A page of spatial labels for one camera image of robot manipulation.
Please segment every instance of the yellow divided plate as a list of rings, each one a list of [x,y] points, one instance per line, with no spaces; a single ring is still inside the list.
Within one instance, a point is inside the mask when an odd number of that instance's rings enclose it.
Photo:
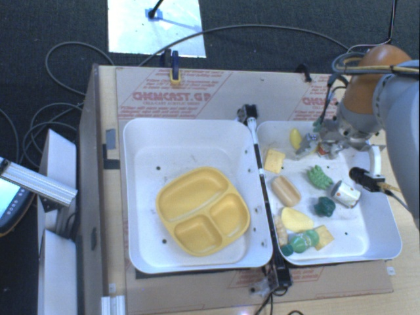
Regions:
[[[234,185],[212,167],[194,169],[164,186],[157,194],[156,209],[177,243],[197,257],[238,239],[250,220]]]

